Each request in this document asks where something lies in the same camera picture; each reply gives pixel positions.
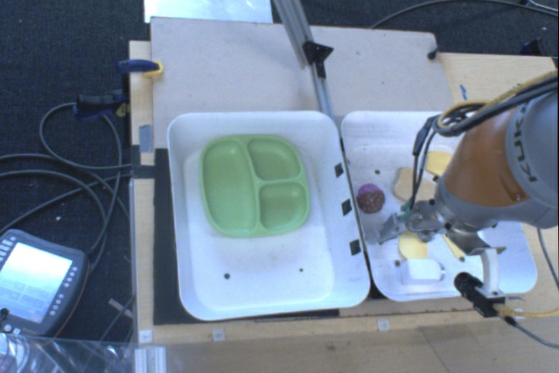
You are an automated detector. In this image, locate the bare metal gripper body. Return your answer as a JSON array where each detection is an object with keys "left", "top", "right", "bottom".
[{"left": 399, "top": 199, "right": 456, "bottom": 240}]

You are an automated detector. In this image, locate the yellow stick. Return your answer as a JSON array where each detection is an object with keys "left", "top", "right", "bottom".
[{"left": 440, "top": 233, "right": 466, "bottom": 262}]

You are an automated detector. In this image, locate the dark red round slice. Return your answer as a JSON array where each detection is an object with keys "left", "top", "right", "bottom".
[{"left": 355, "top": 183, "right": 387, "bottom": 215}]

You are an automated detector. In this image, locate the white block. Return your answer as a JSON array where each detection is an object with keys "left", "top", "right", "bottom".
[{"left": 400, "top": 258, "right": 445, "bottom": 286}]

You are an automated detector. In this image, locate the thin black and white rod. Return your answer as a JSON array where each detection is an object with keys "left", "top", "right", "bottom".
[{"left": 336, "top": 124, "right": 375, "bottom": 298}]

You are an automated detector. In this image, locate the pale yellow flat slice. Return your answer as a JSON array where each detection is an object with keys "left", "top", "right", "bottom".
[{"left": 425, "top": 151, "right": 454, "bottom": 180}]

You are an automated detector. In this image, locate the white plastic tray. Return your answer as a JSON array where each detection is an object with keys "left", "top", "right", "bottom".
[
  {"left": 167, "top": 110, "right": 372, "bottom": 322},
  {"left": 340, "top": 110, "right": 538, "bottom": 302}
]

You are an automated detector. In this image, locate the green divided plate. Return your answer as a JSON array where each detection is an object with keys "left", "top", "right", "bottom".
[{"left": 199, "top": 134, "right": 312, "bottom": 239}]

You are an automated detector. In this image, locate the black cylinder on white bracket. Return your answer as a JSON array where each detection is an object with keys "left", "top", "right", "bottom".
[{"left": 452, "top": 248, "right": 508, "bottom": 319}]

